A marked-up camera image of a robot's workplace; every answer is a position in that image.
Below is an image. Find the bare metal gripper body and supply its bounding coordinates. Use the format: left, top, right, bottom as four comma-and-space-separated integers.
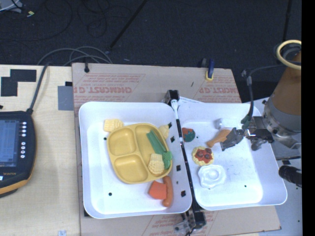
243, 116, 302, 151

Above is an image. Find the orange chicken drumstick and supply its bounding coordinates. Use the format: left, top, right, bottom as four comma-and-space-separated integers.
206, 129, 232, 148

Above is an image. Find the yellow spaghetti with red meatballs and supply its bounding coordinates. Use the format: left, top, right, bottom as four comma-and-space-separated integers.
191, 146, 215, 167

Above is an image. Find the white plastic tray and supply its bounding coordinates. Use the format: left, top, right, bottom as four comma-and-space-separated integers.
78, 101, 193, 219
177, 99, 288, 211

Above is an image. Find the white fried egg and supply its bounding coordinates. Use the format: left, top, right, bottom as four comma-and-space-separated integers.
197, 164, 227, 189

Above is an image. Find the red and green toy strawberry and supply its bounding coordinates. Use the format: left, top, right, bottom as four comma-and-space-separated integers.
181, 127, 196, 143

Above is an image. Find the thin black and white rod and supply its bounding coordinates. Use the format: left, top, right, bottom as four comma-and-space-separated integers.
171, 99, 203, 221

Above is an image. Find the pale yellow toy food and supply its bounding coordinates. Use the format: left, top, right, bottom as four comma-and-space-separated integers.
157, 123, 171, 139

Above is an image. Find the green asparagus bunch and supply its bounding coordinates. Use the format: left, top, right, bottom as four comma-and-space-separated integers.
146, 129, 174, 170

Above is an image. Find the yellow corn cob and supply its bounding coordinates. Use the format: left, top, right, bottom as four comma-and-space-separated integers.
147, 153, 165, 175
103, 118, 125, 133

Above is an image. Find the orange sausage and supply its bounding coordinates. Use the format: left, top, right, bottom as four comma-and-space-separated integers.
161, 176, 174, 208

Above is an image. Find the orange toy wedge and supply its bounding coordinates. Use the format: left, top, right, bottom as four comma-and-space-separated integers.
148, 180, 168, 200

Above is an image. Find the brown cardboard board red print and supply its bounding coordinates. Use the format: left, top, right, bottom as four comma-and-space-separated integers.
71, 62, 282, 236

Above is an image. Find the yellow divided plate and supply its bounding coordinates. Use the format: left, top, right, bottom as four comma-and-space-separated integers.
106, 122, 173, 185

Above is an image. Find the black cylinder on white bracket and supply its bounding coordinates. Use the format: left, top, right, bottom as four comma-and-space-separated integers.
278, 165, 302, 188

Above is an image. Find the black block with thin wires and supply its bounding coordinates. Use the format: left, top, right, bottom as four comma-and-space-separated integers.
163, 89, 180, 105
191, 210, 206, 230

